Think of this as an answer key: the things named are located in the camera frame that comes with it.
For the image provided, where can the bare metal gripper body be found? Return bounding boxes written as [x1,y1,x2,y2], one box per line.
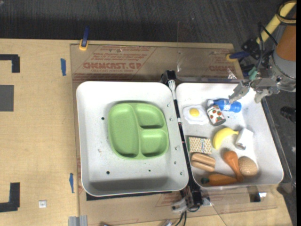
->
[249,74,297,94]

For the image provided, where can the blue bottle with white cap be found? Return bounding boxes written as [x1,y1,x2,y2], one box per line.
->
[206,98,242,114]

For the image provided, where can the white can with strawberry print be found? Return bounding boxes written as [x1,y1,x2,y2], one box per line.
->
[206,104,227,127]

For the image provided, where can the white carton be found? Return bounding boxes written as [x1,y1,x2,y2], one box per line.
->
[235,128,254,150]

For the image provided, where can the yellow banana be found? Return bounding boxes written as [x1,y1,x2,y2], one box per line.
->
[212,127,240,150]

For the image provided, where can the white and yellow fried egg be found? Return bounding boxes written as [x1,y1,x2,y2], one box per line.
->
[182,105,210,126]

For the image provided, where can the white plastic tray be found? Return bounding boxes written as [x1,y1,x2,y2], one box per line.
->
[75,81,190,197]
[175,82,285,190]

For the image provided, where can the checkered green and tan packet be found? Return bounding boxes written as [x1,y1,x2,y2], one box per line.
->
[188,136,213,155]

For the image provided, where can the thin black and white rod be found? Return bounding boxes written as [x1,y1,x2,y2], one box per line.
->
[168,79,196,191]

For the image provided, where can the orange chicken drumstick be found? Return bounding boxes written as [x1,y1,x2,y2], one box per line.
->
[222,150,245,182]

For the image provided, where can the tan potato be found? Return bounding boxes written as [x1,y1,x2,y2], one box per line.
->
[238,156,259,177]

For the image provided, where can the tan hot dog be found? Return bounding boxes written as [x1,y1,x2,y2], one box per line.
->
[190,152,216,172]

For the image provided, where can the orange carrot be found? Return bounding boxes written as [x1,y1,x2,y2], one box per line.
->
[200,173,238,186]

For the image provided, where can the brown cardboard board, red print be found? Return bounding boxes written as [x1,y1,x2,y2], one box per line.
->
[70,40,293,223]

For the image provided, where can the green divided plate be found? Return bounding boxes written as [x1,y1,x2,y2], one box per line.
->
[107,102,170,161]

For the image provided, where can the black block with thin wires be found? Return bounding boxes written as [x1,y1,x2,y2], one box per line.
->
[160,70,177,84]
[185,189,204,209]

